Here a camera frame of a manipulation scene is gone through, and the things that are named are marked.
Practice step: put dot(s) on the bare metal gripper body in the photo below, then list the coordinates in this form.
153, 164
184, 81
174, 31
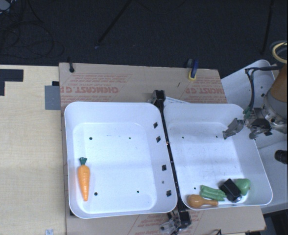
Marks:
261, 124

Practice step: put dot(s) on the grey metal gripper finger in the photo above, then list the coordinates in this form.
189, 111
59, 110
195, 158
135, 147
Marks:
232, 128
256, 132

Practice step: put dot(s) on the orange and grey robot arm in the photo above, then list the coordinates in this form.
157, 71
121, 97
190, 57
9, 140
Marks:
280, 85

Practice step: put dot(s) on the white plastic tray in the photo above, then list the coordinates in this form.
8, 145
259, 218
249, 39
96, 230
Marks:
119, 160
207, 155

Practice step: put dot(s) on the green toy pepper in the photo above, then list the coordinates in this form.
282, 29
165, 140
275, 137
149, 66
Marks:
244, 185

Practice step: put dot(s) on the black box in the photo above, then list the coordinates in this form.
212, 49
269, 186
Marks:
230, 189

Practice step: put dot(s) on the thin black rod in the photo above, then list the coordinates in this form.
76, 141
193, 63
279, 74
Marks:
169, 153

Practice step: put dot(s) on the green toy bean bundle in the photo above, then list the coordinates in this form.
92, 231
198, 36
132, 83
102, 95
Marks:
211, 193

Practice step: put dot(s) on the orange toy drumstick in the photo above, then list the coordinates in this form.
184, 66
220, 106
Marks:
195, 201

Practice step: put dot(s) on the brown cardboard board red print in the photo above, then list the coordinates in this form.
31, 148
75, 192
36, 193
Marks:
124, 84

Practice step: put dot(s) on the orange carrot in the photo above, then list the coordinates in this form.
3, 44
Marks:
84, 177

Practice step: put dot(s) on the black cylinder on white bracket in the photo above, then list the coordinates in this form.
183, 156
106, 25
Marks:
281, 156

